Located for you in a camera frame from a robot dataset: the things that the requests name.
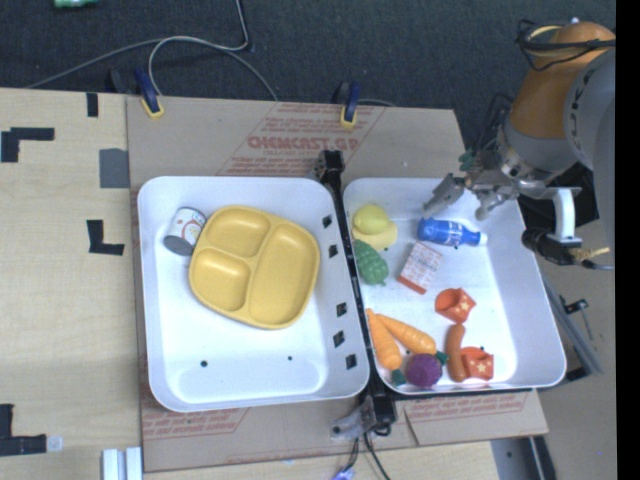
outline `blue and yellow clamp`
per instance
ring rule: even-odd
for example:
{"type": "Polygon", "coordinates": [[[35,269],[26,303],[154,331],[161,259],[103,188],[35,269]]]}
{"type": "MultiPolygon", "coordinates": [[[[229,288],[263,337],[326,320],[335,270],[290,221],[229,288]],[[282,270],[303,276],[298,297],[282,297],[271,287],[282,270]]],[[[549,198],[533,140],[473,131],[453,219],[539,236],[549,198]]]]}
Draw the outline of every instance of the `blue and yellow clamp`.
{"type": "Polygon", "coordinates": [[[347,101],[342,107],[340,112],[340,124],[347,130],[352,130],[358,119],[358,112],[356,107],[358,106],[358,99],[360,98],[360,84],[358,82],[351,82],[349,87],[349,95],[347,101]]]}
{"type": "Polygon", "coordinates": [[[149,75],[142,68],[136,68],[135,75],[142,95],[140,101],[145,111],[151,119],[162,117],[164,115],[164,107],[158,100],[158,94],[151,83],[149,75]]]}

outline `cardboard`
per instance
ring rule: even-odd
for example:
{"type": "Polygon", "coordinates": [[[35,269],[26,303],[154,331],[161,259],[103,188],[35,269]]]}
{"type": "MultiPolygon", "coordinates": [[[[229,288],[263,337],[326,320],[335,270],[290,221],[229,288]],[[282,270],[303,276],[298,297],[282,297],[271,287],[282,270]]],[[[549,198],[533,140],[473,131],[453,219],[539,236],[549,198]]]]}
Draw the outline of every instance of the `cardboard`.
{"type": "MultiPolygon", "coordinates": [[[[172,413],[153,398],[145,361],[136,197],[162,175],[313,176],[322,150],[343,152],[342,182],[361,177],[444,177],[463,152],[448,110],[361,107],[353,130],[338,105],[164,97],[150,119],[127,97],[136,312],[145,471],[347,454],[331,422],[356,399],[172,413]]],[[[443,396],[396,403],[398,421],[378,449],[535,435],[547,432],[537,392],[443,396]]]]}

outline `light wood surface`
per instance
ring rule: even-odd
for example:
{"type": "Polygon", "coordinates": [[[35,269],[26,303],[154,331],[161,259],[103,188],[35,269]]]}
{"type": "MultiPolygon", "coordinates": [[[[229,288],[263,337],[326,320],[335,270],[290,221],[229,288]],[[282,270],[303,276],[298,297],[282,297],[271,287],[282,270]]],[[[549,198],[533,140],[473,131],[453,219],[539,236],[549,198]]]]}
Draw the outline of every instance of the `light wood surface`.
{"type": "MultiPolygon", "coordinates": [[[[101,451],[140,446],[138,349],[128,189],[100,188],[99,152],[127,149],[125,99],[0,89],[0,129],[53,127],[0,163],[0,403],[13,435],[61,436],[61,451],[0,457],[0,478],[97,479],[101,451]],[[103,220],[122,256],[91,254],[86,221],[103,220]]],[[[379,453],[393,479],[496,480],[487,442],[379,453]]],[[[154,473],[158,480],[332,478],[345,457],[154,473]]],[[[381,478],[368,453],[357,478],[381,478]]]]}

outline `bin hole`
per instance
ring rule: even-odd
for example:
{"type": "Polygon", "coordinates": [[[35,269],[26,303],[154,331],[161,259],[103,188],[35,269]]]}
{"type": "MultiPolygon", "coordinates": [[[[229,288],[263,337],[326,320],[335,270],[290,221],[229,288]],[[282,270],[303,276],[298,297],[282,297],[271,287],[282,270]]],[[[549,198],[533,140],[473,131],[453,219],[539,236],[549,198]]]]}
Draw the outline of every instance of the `bin hole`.
{"type": "Polygon", "coordinates": [[[340,345],[344,343],[344,332],[340,331],[333,335],[333,346],[338,348],[340,345]]]}
{"type": "Polygon", "coordinates": [[[348,355],[346,357],[346,361],[347,361],[347,370],[350,370],[351,368],[353,368],[358,364],[355,354],[348,355]]]}

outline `green vegetable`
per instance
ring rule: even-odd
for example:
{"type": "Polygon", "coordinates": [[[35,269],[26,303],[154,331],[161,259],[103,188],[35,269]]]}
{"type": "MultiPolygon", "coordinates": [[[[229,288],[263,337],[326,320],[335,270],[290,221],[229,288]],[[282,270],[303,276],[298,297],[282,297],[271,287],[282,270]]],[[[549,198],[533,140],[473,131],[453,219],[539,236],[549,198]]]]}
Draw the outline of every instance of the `green vegetable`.
{"type": "Polygon", "coordinates": [[[353,242],[353,252],[356,257],[358,273],[367,284],[381,284],[389,275],[387,262],[380,256],[380,253],[362,240],[353,242]]]}

